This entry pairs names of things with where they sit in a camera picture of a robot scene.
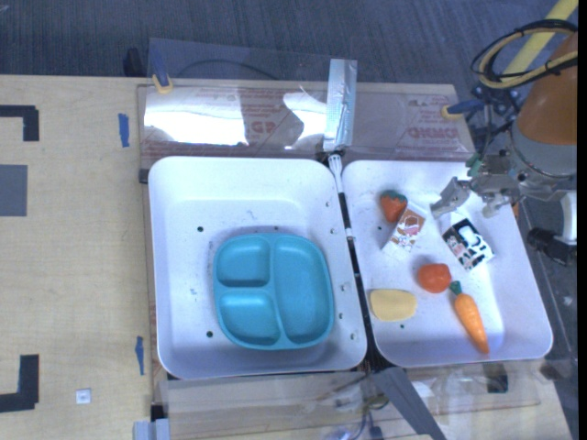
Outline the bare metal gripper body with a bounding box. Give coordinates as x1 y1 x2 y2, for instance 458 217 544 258
471 150 578 202

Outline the black and white carton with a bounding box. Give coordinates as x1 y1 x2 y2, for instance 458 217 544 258
440 217 496 272

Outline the brown and white carton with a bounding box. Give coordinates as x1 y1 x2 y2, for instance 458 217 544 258
381 203 427 253

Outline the red toy strawberry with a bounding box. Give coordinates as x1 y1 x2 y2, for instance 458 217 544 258
379 189 409 225

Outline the brown cardboard board red print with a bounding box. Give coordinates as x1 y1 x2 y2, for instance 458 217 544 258
137 82 543 413

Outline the orange toy tomato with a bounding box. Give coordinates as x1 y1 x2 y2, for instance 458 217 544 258
416 262 453 294

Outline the white plastic tray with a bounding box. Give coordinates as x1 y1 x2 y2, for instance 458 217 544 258
341 159 555 369
147 155 369 381

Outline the orange toy carrot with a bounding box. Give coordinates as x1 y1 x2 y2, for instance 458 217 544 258
448 280 491 356

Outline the yellow toy potato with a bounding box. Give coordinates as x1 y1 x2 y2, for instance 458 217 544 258
369 288 419 324

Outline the blue divided plate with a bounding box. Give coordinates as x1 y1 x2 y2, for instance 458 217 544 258
211 232 336 352

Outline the black cylinder on white bracket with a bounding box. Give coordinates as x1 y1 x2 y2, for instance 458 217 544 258
526 190 578 266

